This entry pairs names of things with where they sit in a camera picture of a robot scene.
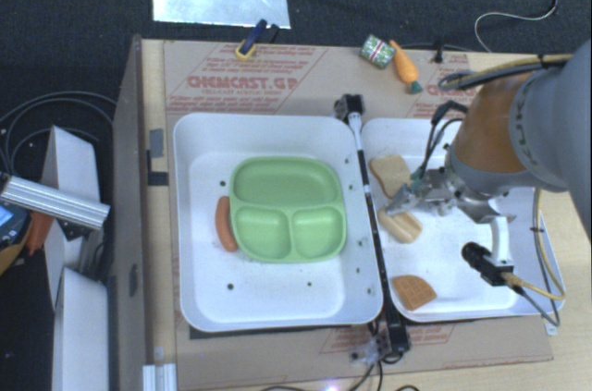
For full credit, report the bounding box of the green patterned can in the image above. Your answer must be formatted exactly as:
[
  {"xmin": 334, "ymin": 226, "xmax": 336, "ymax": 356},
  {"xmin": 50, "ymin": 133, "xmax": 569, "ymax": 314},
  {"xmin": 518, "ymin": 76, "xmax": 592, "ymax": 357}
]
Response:
[{"xmin": 359, "ymin": 33, "xmax": 398, "ymax": 70}]

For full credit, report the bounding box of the black cylinder on white bracket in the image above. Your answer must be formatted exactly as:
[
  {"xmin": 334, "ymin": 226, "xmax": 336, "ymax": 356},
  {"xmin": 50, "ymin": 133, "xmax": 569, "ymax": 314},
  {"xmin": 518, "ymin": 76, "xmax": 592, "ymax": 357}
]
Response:
[{"xmin": 461, "ymin": 215, "xmax": 518, "ymax": 288}]

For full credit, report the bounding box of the brown waffle piece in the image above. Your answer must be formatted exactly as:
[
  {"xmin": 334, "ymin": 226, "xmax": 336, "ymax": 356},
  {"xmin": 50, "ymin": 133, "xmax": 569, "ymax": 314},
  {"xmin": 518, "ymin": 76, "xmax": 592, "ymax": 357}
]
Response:
[{"xmin": 391, "ymin": 274, "xmax": 438, "ymax": 312}]

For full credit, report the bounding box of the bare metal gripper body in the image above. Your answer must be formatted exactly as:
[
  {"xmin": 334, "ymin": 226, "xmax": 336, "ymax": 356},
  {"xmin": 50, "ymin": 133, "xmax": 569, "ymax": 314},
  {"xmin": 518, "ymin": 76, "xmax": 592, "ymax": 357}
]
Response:
[{"xmin": 413, "ymin": 169, "xmax": 517, "ymax": 225}]

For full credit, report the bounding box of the green divided plate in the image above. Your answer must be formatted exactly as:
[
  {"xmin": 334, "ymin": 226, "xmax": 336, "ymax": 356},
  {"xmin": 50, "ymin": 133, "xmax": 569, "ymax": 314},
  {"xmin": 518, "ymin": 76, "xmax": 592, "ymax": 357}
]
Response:
[{"xmin": 228, "ymin": 155, "xmax": 349, "ymax": 263}]

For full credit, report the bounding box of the white plastic tray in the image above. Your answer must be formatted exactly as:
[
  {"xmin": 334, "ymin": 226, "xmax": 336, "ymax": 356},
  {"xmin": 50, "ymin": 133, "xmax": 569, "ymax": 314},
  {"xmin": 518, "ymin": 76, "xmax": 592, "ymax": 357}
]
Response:
[
  {"xmin": 172, "ymin": 111, "xmax": 386, "ymax": 333},
  {"xmin": 360, "ymin": 116, "xmax": 567, "ymax": 324}
]

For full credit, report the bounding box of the orange carrot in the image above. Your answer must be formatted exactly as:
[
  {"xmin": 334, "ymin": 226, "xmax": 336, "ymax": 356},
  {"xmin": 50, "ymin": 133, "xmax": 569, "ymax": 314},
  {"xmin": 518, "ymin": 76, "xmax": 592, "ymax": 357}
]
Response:
[{"xmin": 388, "ymin": 39, "xmax": 425, "ymax": 95}]

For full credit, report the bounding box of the brown cardboard board red print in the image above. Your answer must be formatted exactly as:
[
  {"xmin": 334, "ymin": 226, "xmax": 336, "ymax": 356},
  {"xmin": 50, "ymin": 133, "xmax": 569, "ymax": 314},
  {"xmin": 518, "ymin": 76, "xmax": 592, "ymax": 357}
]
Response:
[{"xmin": 162, "ymin": 38, "xmax": 555, "ymax": 383}]

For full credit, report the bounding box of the thin black and white rod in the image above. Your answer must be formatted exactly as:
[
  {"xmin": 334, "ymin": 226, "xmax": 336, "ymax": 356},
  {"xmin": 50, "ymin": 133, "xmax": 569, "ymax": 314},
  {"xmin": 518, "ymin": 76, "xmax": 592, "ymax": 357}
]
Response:
[{"xmin": 349, "ymin": 111, "xmax": 397, "ymax": 326}]

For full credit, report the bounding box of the tan hot dog bun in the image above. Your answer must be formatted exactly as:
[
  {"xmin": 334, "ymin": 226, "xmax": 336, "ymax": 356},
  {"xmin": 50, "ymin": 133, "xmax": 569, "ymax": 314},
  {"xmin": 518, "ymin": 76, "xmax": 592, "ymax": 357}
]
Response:
[{"xmin": 377, "ymin": 207, "xmax": 424, "ymax": 244}]

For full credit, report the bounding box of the orange sausage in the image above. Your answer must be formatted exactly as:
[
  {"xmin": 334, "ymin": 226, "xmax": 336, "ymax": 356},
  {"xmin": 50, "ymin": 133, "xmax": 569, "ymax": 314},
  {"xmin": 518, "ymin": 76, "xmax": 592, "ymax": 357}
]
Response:
[{"xmin": 214, "ymin": 195, "xmax": 240, "ymax": 254}]

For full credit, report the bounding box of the tan bread slice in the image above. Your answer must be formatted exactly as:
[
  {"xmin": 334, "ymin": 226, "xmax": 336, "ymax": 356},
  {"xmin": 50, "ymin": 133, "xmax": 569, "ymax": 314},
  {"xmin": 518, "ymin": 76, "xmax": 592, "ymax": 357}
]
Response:
[{"xmin": 367, "ymin": 154, "xmax": 413, "ymax": 201}]

